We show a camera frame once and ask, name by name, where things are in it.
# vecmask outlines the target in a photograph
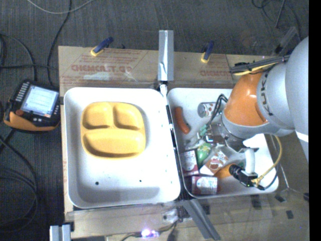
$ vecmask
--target blue and yellow clamp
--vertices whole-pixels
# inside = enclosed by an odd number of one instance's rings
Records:
[[[95,46],[93,49],[90,50],[90,53],[93,56],[97,56],[100,53],[102,53],[102,51],[104,50],[104,48],[107,48],[112,42],[114,41],[114,39],[112,37],[106,38],[104,41],[102,41],[98,46]]]
[[[210,55],[211,55],[211,52],[213,50],[213,46],[214,46],[214,41],[211,40],[207,46],[205,46],[202,50],[203,54],[202,54],[202,57],[201,57],[201,61],[204,62],[204,63],[208,63],[208,61],[210,60]]]

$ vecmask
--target silver can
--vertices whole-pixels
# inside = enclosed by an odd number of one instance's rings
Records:
[[[197,108],[197,113],[201,118],[211,116],[214,107],[215,102],[201,102]]]

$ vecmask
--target white plastic tray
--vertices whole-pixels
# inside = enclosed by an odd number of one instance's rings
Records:
[[[216,102],[217,97],[222,93],[227,98],[231,94],[231,89],[213,89],[213,88],[174,88],[168,93],[168,102],[170,111],[173,118],[173,125],[175,131],[175,137],[178,146],[178,152],[182,153],[185,151],[186,140],[190,140],[196,135],[199,129],[208,122],[209,118],[201,118],[198,115],[197,108],[201,102]],[[177,123],[174,120],[174,109],[176,106],[183,108],[183,115],[186,122],[190,125],[191,131],[185,135],[179,129]],[[243,142],[245,146],[251,148],[259,148],[255,152],[255,172],[260,176],[267,169],[273,165],[270,151],[268,149],[265,137],[263,134],[256,135],[251,139]],[[242,154],[234,156],[234,158],[242,159]],[[260,182],[264,187],[267,186],[273,180],[275,176],[275,169],[272,169]],[[251,194],[262,194],[273,192],[278,187],[278,179],[266,190],[261,191],[254,187],[245,187],[239,183],[234,177],[230,176],[220,180],[219,183],[221,190],[216,195],[197,196],[190,193],[190,195],[196,198],[211,198],[211,197],[222,197],[222,196],[237,196],[237,195],[251,195]]]
[[[83,109],[98,101],[127,102],[142,113],[146,148],[135,158],[108,160],[87,154],[80,139]],[[169,120],[153,89],[75,87],[64,97],[68,193],[79,208],[159,203],[181,190]]]

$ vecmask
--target brown sausage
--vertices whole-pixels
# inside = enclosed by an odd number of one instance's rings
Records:
[[[180,130],[184,133],[184,134],[188,134],[190,132],[190,128],[189,126],[187,126],[187,124],[184,122],[184,119],[183,119],[183,109],[178,106],[178,107],[175,107],[175,119],[176,119],[176,122],[180,128]]]

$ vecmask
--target yellow plate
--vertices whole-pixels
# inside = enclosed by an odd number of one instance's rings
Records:
[[[124,102],[94,102],[81,114],[81,144],[95,156],[126,158],[141,154],[146,136],[138,108]]]

